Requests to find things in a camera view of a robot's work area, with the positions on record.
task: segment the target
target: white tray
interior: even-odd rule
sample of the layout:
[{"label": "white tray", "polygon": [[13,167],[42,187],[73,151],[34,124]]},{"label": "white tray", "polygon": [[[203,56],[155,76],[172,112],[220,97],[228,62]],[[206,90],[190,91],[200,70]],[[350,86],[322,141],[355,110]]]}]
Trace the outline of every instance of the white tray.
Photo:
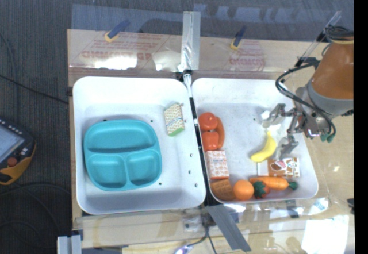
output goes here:
[{"label": "white tray", "polygon": [[[262,149],[266,141],[266,130],[262,128],[261,115],[264,111],[272,111],[278,103],[286,104],[286,110],[290,110],[294,107],[293,101],[276,89],[273,80],[200,78],[193,82],[192,92],[198,116],[208,111],[220,117],[223,122],[225,142],[222,149],[227,156],[232,185],[239,179],[256,176],[257,165],[250,156]],[[270,128],[277,142],[286,136],[290,122],[291,117],[286,117],[280,126]],[[299,188],[294,191],[272,190],[264,199],[253,198],[238,203],[305,199],[316,195],[317,176],[304,136],[295,134],[294,137],[299,145],[290,156],[298,157],[300,161],[301,176],[294,178]]]},{"label": "white tray", "polygon": [[[166,132],[164,110],[182,103],[185,130]],[[174,79],[85,77],[73,87],[76,198],[89,214],[184,209],[200,205],[206,188],[187,90]],[[155,130],[162,173],[152,185],[129,191],[104,191],[92,184],[83,161],[83,136],[94,123],[137,119]]]}]

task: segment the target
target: teal divided plate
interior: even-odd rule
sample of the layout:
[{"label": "teal divided plate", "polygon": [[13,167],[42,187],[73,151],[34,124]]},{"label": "teal divided plate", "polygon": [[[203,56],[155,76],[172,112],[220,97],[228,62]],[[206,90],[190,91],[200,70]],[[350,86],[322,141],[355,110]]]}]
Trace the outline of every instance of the teal divided plate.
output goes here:
[{"label": "teal divided plate", "polygon": [[92,125],[83,139],[83,152],[91,181],[105,191],[149,186],[162,171],[157,135],[140,120],[110,120]]}]

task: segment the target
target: wooden table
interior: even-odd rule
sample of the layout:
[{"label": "wooden table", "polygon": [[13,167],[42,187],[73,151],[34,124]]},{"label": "wooden table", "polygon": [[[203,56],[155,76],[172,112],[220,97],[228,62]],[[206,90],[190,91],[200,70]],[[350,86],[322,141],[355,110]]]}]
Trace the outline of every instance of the wooden table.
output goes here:
[{"label": "wooden table", "polygon": [[[174,78],[175,65],[180,60],[181,36],[123,33],[116,45],[103,42],[104,32],[69,30],[68,32],[69,86],[83,76],[141,76]],[[200,71],[193,76],[275,79],[292,68],[310,43],[295,41],[244,40],[238,51],[230,50],[230,39],[201,38]],[[320,59],[326,44],[312,53]],[[106,56],[125,55],[130,70],[91,68]],[[286,81],[290,90],[305,86],[313,69],[296,72]],[[199,208],[188,210],[149,211],[84,216],[76,200],[75,137],[73,101],[70,98],[72,217],[75,230],[83,230],[83,248],[129,245],[124,253],[174,253],[186,243],[204,235]],[[319,181],[319,192],[309,200],[296,201],[298,218],[292,218],[286,205],[279,202],[247,206],[240,214],[239,229],[253,253],[306,253],[301,249],[310,239],[313,226],[340,229],[346,249],[355,249],[354,215],[347,199],[354,198],[354,116],[333,120],[337,134],[333,142],[322,143],[318,138],[306,139]],[[328,205],[327,210],[318,207]],[[218,227],[210,229],[217,253],[232,251]],[[334,243],[336,237],[328,232],[315,240],[314,247]],[[212,253],[209,240],[197,244],[191,253]]]}]

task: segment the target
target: banana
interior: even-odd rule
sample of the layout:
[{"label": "banana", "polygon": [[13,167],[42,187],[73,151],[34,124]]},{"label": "banana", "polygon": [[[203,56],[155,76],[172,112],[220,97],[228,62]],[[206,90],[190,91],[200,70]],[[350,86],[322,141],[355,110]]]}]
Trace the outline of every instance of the banana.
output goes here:
[{"label": "banana", "polygon": [[271,136],[271,132],[267,132],[267,141],[266,145],[264,145],[263,149],[258,151],[257,153],[254,153],[251,156],[251,160],[254,162],[262,162],[266,160],[267,158],[271,157],[273,153],[275,152],[277,147],[276,141]]}]

